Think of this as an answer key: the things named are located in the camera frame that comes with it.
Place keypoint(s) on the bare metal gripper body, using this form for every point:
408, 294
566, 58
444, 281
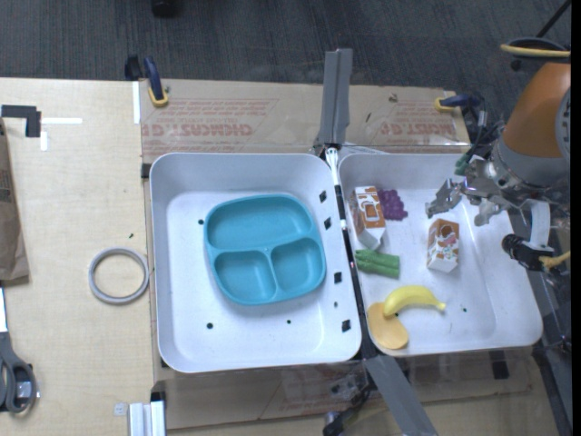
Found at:
492, 182

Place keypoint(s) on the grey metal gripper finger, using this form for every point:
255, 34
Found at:
446, 200
488, 211

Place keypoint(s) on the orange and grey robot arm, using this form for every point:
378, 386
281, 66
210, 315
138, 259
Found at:
535, 121

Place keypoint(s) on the orange and white carton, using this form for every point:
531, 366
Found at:
444, 245
368, 216

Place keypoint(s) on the purple grapes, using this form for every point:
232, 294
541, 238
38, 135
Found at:
393, 205

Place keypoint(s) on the green asparagus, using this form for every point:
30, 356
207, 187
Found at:
377, 264

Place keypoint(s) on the white plastic tray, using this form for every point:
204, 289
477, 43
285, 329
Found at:
476, 307
254, 334

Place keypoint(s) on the yellow banana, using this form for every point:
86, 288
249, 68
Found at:
408, 298

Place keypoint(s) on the yellow potato chip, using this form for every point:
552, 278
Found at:
388, 332

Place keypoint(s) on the blue divided plate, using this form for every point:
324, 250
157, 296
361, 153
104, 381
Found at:
254, 225

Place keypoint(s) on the brown cardboard board red print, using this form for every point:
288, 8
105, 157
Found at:
218, 125

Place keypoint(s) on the grey tape roll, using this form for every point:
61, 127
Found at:
96, 284

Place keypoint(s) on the brown paper bag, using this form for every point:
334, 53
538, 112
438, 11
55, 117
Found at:
10, 230

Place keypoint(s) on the black cylinder on white bracket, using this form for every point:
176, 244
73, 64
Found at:
526, 250

